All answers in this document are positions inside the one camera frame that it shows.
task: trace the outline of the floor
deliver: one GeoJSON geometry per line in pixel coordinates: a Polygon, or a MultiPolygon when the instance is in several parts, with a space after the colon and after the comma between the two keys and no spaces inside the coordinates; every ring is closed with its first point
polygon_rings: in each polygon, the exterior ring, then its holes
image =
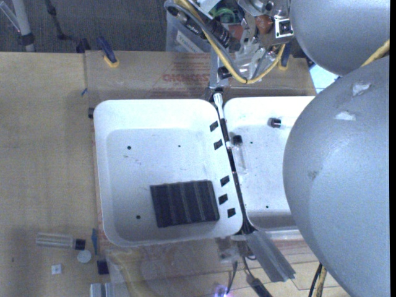
{"type": "MultiPolygon", "coordinates": [[[[93,50],[103,35],[113,49],[164,51],[165,0],[51,0],[66,35],[86,38],[93,50]]],[[[12,8],[11,0],[4,2],[12,8]]],[[[24,0],[38,52],[75,53],[76,42],[56,38],[55,27],[44,0],[24,0]]],[[[23,51],[20,38],[0,11],[0,51],[23,51]]]]}

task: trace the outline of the cardboard box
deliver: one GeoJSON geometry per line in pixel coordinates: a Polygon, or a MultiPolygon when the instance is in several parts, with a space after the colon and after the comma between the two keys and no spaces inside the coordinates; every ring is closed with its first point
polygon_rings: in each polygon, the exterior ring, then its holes
{"type": "MultiPolygon", "coordinates": [[[[111,68],[101,51],[85,54],[90,108],[110,99],[201,98],[209,84],[208,53],[117,51],[111,68]]],[[[260,82],[243,85],[229,79],[224,100],[235,97],[315,95],[305,59],[290,58],[288,69],[275,67],[260,82]]]]}

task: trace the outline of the glass vial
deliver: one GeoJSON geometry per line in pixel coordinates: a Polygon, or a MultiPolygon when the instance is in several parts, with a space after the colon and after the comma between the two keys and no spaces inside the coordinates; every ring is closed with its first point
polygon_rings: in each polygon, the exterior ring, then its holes
{"type": "Polygon", "coordinates": [[[37,233],[37,246],[54,247],[60,249],[84,250],[85,240],[74,239],[71,235],[62,235],[59,233],[37,233]]]}
{"type": "Polygon", "coordinates": [[[246,161],[243,152],[243,141],[241,136],[233,137],[233,156],[235,161],[236,172],[238,174],[247,174],[246,161]]]}

